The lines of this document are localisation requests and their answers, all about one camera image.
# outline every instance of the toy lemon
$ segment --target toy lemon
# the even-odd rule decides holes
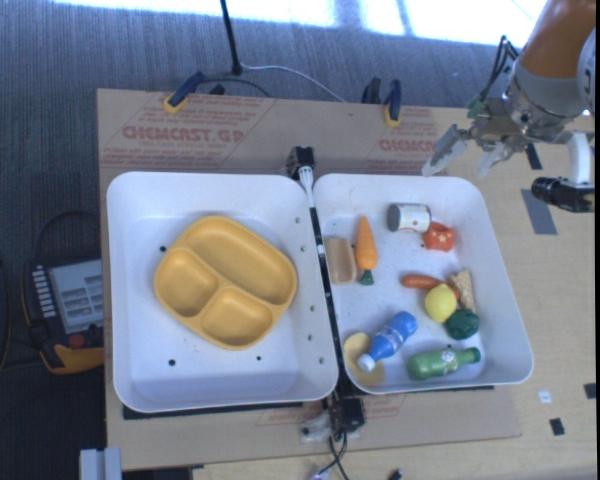
[[[436,322],[444,323],[456,310],[458,301],[453,290],[446,284],[439,284],[429,290],[424,299],[424,307]]]

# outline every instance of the yellow divided plate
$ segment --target yellow divided plate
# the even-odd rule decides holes
[[[240,350],[260,341],[287,310],[298,287],[279,249],[228,217],[189,226],[154,276],[160,303],[202,337]]]

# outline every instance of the bottle cap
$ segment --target bottle cap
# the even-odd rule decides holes
[[[480,361],[480,359],[482,359],[482,354],[480,354],[480,350],[477,349],[476,347],[471,347],[469,349],[469,352],[471,352],[473,354],[473,361],[472,363],[477,363]]]
[[[364,372],[370,372],[376,366],[376,362],[369,354],[362,354],[358,358],[358,368]]]

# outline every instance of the white tray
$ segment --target white tray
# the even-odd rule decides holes
[[[388,394],[441,388],[513,384],[529,377],[533,369],[531,347],[505,270],[485,202],[478,189],[454,177],[329,174],[317,180],[314,197],[323,238],[348,238],[355,243],[360,214],[369,218],[379,263],[373,270],[375,284],[332,284],[340,343],[356,332],[373,335],[396,312],[409,311],[419,327],[398,353],[382,361],[386,379],[362,384],[347,369],[360,389]],[[455,230],[455,247],[449,252],[425,249],[422,235],[389,231],[387,209],[391,203],[427,205],[433,220]],[[407,273],[446,279],[462,269],[473,277],[477,313],[476,335],[451,339],[441,324],[424,310],[424,290],[405,288],[400,278]],[[445,347],[478,347],[482,361],[464,366],[452,375],[426,381],[410,379],[406,360],[414,353]]]
[[[107,190],[113,377],[145,413],[323,398],[338,367],[306,195],[283,176],[132,172]],[[163,252],[196,219],[233,218],[296,267],[298,291],[276,326],[242,351],[220,348],[158,302]]]

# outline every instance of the black stand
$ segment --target black stand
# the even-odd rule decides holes
[[[227,9],[227,1],[220,0],[220,5],[222,6],[222,18],[224,20],[224,26],[227,29],[227,38],[229,39],[229,48],[231,49],[231,59],[233,60],[231,72],[234,75],[240,75],[242,73],[242,65],[238,60],[238,51],[236,49],[236,41],[233,38],[233,29],[231,28],[231,19]]]

